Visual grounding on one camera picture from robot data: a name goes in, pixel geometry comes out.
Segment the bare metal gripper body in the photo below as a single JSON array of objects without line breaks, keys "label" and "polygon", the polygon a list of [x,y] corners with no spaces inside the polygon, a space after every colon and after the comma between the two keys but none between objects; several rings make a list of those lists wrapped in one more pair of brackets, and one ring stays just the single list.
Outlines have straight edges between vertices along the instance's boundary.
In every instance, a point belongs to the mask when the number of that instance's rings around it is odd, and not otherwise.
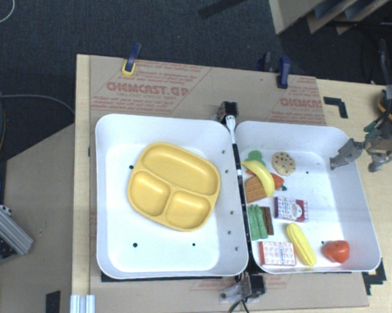
[{"label": "bare metal gripper body", "polygon": [[392,133],[379,130],[370,131],[365,135],[364,148],[373,162],[391,162]]}]

